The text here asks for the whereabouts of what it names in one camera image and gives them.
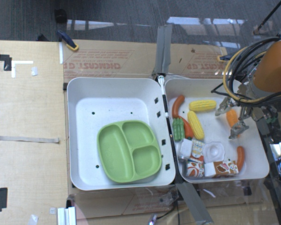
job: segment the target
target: black cable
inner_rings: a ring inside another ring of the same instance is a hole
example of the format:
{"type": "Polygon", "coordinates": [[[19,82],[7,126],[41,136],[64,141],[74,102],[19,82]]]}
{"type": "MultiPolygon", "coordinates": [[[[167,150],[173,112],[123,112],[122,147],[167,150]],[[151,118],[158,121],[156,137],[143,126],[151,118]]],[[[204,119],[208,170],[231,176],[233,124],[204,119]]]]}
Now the black cable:
{"type": "Polygon", "coordinates": [[[160,216],[160,217],[157,217],[156,219],[157,219],[157,220],[158,220],[158,219],[161,219],[161,218],[163,218],[164,216],[166,216],[166,215],[170,214],[172,211],[174,211],[174,210],[175,210],[175,208],[176,208],[176,204],[175,204],[175,205],[173,205],[173,207],[171,208],[171,210],[167,211],[165,214],[163,214],[163,215],[162,215],[162,216],[160,216]]]}
{"type": "Polygon", "coordinates": [[[163,218],[164,216],[170,214],[172,211],[175,210],[175,208],[177,208],[177,216],[178,216],[178,225],[180,225],[180,214],[179,214],[179,207],[178,207],[178,201],[175,201],[173,203],[173,207],[171,208],[171,210],[167,211],[165,214],[159,216],[156,218],[156,220],[163,218]]]}
{"type": "MultiPolygon", "coordinates": [[[[228,93],[224,93],[224,92],[218,92],[216,91],[216,89],[218,89],[219,87],[222,86],[222,83],[220,85],[218,85],[216,88],[214,88],[213,90],[211,90],[211,93],[216,93],[218,95],[222,95],[222,96],[227,96],[227,97],[231,97],[228,93]]],[[[278,101],[281,101],[281,92],[276,92],[274,94],[271,94],[267,97],[265,97],[264,99],[258,101],[258,102],[255,102],[255,103],[245,103],[245,102],[242,102],[241,99],[252,99],[250,97],[247,97],[245,95],[242,95],[242,94],[238,94],[238,93],[234,93],[235,95],[241,97],[239,101],[237,101],[239,103],[239,105],[242,105],[242,106],[246,106],[246,107],[260,107],[260,106],[266,106],[266,105],[269,105],[271,103],[274,103],[274,102],[278,102],[278,101]]]]}
{"type": "Polygon", "coordinates": [[[279,37],[270,37],[261,41],[258,41],[250,46],[248,46],[240,55],[242,56],[241,59],[239,59],[237,61],[237,59],[235,59],[235,61],[237,61],[236,66],[233,67],[233,63],[234,61],[232,61],[230,67],[233,68],[232,69],[232,74],[230,76],[230,83],[229,83],[229,89],[233,92],[233,81],[235,80],[235,76],[237,75],[237,71],[238,68],[242,65],[242,63],[245,61],[245,59],[248,58],[248,56],[250,54],[252,54],[254,51],[256,51],[257,49],[259,49],[260,47],[271,43],[271,42],[276,42],[279,41],[280,38],[279,37]]]}
{"type": "Polygon", "coordinates": [[[255,58],[254,60],[252,60],[252,61],[248,62],[247,64],[245,64],[245,65],[242,67],[242,69],[240,70],[240,72],[242,72],[243,70],[245,70],[245,69],[246,69],[247,67],[249,67],[252,63],[261,60],[261,59],[263,58],[263,56],[264,56],[264,55],[261,55],[260,57],[257,57],[257,58],[255,58]]]}
{"type": "Polygon", "coordinates": [[[211,93],[216,93],[216,94],[220,94],[219,92],[217,92],[216,90],[218,88],[220,88],[221,86],[223,86],[223,83],[221,83],[220,85],[217,85],[214,89],[211,90],[211,93]]]}
{"type": "Polygon", "coordinates": [[[267,20],[274,14],[274,12],[278,9],[278,7],[281,5],[281,1],[273,8],[273,10],[269,13],[269,15],[267,15],[267,17],[262,21],[262,23],[258,26],[258,28],[253,32],[254,34],[256,34],[256,32],[258,32],[262,26],[267,22],[267,20]]]}

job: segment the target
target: food package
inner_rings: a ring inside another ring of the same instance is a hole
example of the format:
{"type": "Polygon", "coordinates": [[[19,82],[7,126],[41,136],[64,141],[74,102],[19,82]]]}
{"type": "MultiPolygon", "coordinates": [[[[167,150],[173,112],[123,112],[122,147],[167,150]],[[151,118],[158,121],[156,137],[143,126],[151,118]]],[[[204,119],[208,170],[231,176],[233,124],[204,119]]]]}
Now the food package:
{"type": "Polygon", "coordinates": [[[191,156],[191,152],[192,152],[192,141],[184,138],[181,143],[179,155],[189,158],[191,156]]]}
{"type": "Polygon", "coordinates": [[[233,176],[238,173],[236,161],[222,161],[205,164],[205,177],[218,178],[233,176]]]}
{"type": "Polygon", "coordinates": [[[205,143],[200,142],[196,139],[192,139],[192,153],[190,160],[197,163],[204,163],[203,147],[205,143]]]}
{"type": "Polygon", "coordinates": [[[188,161],[186,163],[186,176],[188,177],[198,177],[204,176],[204,165],[202,163],[196,163],[188,161]]]}

